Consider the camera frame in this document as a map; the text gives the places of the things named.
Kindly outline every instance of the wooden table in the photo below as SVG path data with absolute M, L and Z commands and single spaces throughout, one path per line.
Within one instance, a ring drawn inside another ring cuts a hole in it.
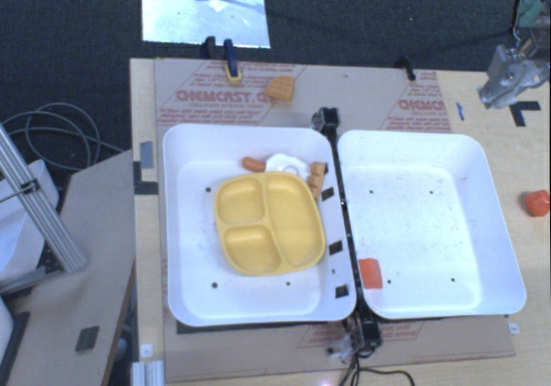
M 437 72 L 449 123 L 454 133 L 475 138 L 485 149 L 498 197 L 523 274 L 528 300 L 512 317 L 519 334 L 513 335 L 517 355 L 511 358 L 401 366 L 417 384 L 518 385 L 546 384 L 551 378 L 551 302 L 549 285 L 549 216 L 530 216 L 521 202 L 523 193 L 549 189 L 549 86 L 524 92 L 522 101 L 537 101 L 540 111 L 524 111 L 525 127 L 518 127 L 508 109 L 486 110 L 476 88 L 485 73 Z M 154 64 L 150 59 L 131 62 L 133 110 L 133 160 L 140 160 L 143 140 L 155 140 Z M 460 118 L 456 104 L 462 108 Z M 141 170 L 141 180 L 156 182 L 157 164 Z M 158 199 L 135 197 L 139 342 L 141 360 L 164 359 L 161 262 L 159 254 Z M 209 380 L 231 385 L 329 385 L 337 384 L 338 370 L 265 377 Z M 404 378 L 362 374 L 365 384 L 405 384 Z M 203 385 L 202 382 L 170 383 Z

